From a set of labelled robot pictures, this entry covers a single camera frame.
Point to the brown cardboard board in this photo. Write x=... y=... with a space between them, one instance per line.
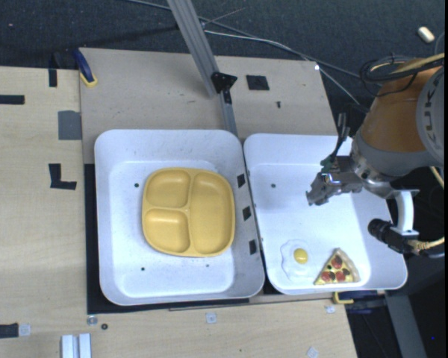
x=153 y=95

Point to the small beige cylinder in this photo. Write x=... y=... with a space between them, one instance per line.
x=425 y=34

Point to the black cylinder on white bracket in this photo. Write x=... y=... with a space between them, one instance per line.
x=390 y=233

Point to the white fried egg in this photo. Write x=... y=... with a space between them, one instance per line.
x=292 y=269

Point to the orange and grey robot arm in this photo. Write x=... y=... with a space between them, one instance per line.
x=395 y=118

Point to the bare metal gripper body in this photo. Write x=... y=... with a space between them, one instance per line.
x=347 y=177

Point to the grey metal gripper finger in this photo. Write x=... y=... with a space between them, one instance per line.
x=321 y=181
x=315 y=197

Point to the yellow pizza slice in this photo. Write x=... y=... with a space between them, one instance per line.
x=338 y=270

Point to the yellow divided plate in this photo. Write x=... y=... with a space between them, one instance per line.
x=205 y=215

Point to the white plastic tray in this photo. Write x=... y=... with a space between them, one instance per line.
x=283 y=207
x=171 y=274

